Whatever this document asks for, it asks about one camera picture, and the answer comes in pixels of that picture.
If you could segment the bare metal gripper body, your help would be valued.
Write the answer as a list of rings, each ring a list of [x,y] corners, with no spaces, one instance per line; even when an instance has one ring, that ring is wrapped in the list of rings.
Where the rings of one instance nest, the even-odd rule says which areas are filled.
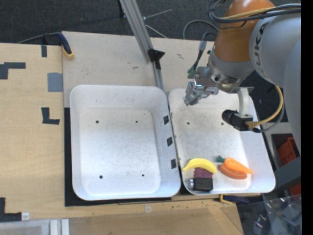
[[[230,93],[242,83],[241,78],[225,75],[219,69],[212,67],[197,67],[194,80],[197,86],[216,87],[225,93]]]

